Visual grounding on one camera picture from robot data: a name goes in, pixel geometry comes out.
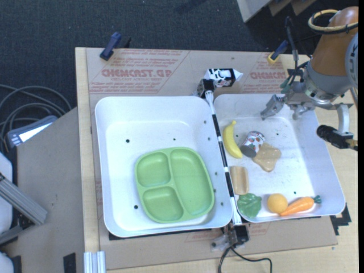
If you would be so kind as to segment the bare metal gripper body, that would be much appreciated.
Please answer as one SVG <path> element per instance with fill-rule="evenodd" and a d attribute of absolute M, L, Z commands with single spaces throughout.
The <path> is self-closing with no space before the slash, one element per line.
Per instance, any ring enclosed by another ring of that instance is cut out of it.
<path fill-rule="evenodd" d="M 312 110 L 315 107 L 333 110 L 333 101 L 341 95 L 342 87 L 332 85 L 329 81 L 324 81 L 323 84 L 294 81 L 284 87 L 284 102 L 297 111 Z"/>

